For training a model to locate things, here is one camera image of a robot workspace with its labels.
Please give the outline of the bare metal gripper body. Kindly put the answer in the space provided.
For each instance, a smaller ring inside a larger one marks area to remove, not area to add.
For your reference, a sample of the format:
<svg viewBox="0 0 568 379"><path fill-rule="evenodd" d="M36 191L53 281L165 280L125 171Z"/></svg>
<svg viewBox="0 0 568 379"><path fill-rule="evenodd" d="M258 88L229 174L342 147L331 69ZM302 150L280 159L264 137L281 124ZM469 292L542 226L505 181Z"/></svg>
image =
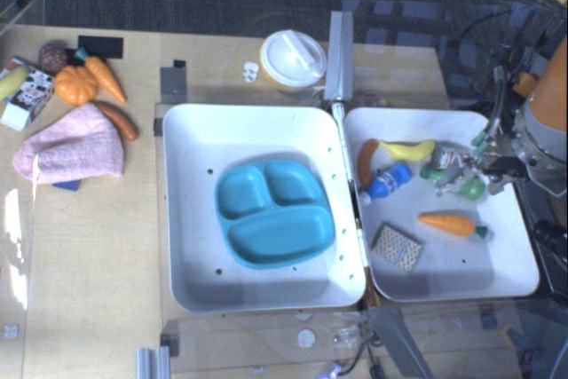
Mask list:
<svg viewBox="0 0 568 379"><path fill-rule="evenodd" d="M509 184L531 181L544 188L540 171L545 151L532 140L497 136L486 143L481 170L487 180L490 175L502 175L509 178Z"/></svg>

